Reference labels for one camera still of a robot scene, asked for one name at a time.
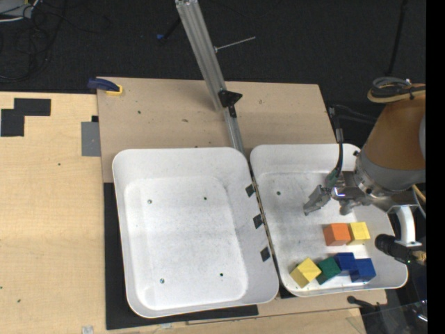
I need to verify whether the white plastic tray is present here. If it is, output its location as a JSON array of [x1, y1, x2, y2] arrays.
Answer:
[[111, 146, 280, 319], [249, 143, 409, 299]]

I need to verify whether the blue cube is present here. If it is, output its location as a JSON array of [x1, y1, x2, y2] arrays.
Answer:
[[333, 251, 357, 276], [348, 257, 378, 284]]

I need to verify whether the black cylinder on white bracket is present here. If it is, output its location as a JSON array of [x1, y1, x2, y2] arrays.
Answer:
[[374, 203, 423, 266]]

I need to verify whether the green cube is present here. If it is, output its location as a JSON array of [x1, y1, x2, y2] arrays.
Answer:
[[315, 256, 342, 286]]

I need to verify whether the yellow cube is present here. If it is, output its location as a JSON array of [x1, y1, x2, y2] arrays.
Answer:
[[348, 221, 372, 246], [289, 257, 323, 289]]

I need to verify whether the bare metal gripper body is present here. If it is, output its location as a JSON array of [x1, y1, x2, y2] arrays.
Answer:
[[330, 171, 416, 212]]

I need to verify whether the pale wood board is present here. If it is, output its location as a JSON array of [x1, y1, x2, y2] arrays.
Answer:
[[95, 77, 389, 324]]

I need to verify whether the orange cube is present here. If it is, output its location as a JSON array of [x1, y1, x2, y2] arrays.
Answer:
[[322, 223, 353, 247]]

